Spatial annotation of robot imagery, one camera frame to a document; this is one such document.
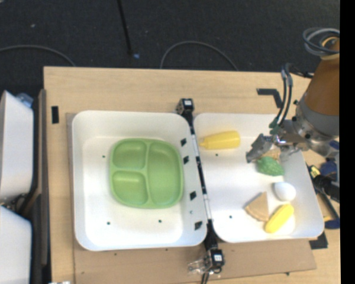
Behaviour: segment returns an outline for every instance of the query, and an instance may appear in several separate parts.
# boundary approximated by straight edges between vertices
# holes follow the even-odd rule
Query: black pole
[[[131,49],[128,27],[127,27],[127,24],[126,24],[125,14],[124,14],[124,10],[123,10],[123,8],[122,8],[121,0],[117,0],[117,5],[118,5],[118,10],[120,11],[122,27],[123,27],[123,29],[124,29],[126,45],[127,45],[127,47],[128,47],[128,54],[129,54],[129,55],[132,55],[133,50]]]

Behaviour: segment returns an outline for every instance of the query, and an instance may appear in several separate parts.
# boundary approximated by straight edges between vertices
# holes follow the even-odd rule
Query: toy egg
[[[292,201],[296,198],[296,189],[288,182],[276,182],[273,189],[280,201]]]

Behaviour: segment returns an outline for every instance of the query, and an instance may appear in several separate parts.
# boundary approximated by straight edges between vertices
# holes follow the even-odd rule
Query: table top
[[[300,99],[309,80],[294,76],[293,82],[292,97]],[[186,267],[203,255],[202,245],[104,252],[78,245],[73,233],[67,115],[84,110],[173,112],[181,98],[193,99],[194,114],[274,114],[273,97],[258,95],[257,89],[282,93],[280,73],[45,67],[44,89],[52,281],[199,282],[201,277],[187,275]],[[324,161],[313,152],[304,152],[304,157],[308,164]],[[209,280],[219,284],[340,283],[340,230],[325,230],[325,234],[328,247],[313,251],[304,239],[220,243],[226,264]]]

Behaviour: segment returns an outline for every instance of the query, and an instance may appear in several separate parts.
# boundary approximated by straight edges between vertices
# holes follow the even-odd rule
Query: bread slice
[[[256,220],[267,222],[269,219],[267,192],[262,192],[258,197],[252,200],[245,207],[245,210]]]

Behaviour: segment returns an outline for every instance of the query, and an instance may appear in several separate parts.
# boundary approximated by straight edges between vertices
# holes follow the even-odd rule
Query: yellow corn
[[[275,233],[281,226],[293,215],[295,209],[291,204],[283,204],[276,212],[270,217],[270,220],[266,223],[264,230],[267,233]]]

